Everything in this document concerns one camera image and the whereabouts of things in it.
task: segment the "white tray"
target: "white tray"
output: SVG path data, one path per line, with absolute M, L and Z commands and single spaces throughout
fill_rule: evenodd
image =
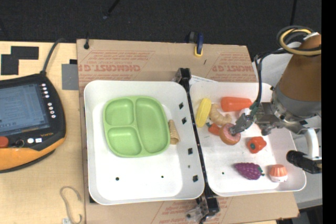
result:
M 159 155 L 124 158 L 107 145 L 104 104 L 118 97 L 147 95 L 163 106 L 180 135 Z M 99 204 L 194 199 L 204 191 L 204 178 L 184 88 L 176 82 L 93 81 L 84 90 L 89 192 Z
M 272 91 L 270 85 L 262 85 L 262 102 L 270 102 Z M 212 103 L 220 104 L 224 96 L 250 98 L 253 102 L 258 94 L 257 83 L 233 82 L 197 82 L 191 86 L 190 95 L 194 114 L 202 98 L 209 98 Z M 238 112 L 230 112 L 232 123 L 239 117 Z M 252 154 L 246 147 L 251 136 L 260 136 L 260 128 L 253 124 L 241 133 L 241 140 L 236 145 L 226 145 L 219 136 L 208 132 L 205 125 L 197 128 L 203 152 L 206 174 L 210 188 L 219 196 L 236 196 L 246 194 L 273 193 L 279 191 L 299 191 L 306 185 L 304 171 L 286 160 L 289 150 L 296 150 L 290 132 L 285 129 L 273 129 L 271 134 L 264 136 L 267 146 L 257 154 Z M 259 164 L 265 176 L 258 180 L 248 180 L 234 168 L 235 163 L 251 162 Z M 288 171 L 288 180 L 284 183 L 273 182 L 268 170 L 273 164 L 283 164 Z

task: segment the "green divided plate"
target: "green divided plate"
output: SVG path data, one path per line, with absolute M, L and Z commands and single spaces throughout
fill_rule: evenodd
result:
M 104 106 L 103 122 L 109 148 L 120 157 L 156 155 L 169 146 L 168 120 L 155 98 L 112 99 Z

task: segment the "screen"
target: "screen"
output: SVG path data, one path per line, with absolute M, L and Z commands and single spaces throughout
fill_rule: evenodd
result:
M 0 89 L 0 134 L 50 127 L 38 84 Z

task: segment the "purple grapes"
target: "purple grapes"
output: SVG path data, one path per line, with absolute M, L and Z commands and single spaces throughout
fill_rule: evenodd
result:
M 250 180 L 257 180 L 260 176 L 264 176 L 260 166 L 254 163 L 236 163 L 235 168 L 238 172 Z

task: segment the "red button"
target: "red button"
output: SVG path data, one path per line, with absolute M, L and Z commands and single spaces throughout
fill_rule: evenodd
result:
M 8 147 L 9 140 L 5 136 L 0 136 L 0 148 Z

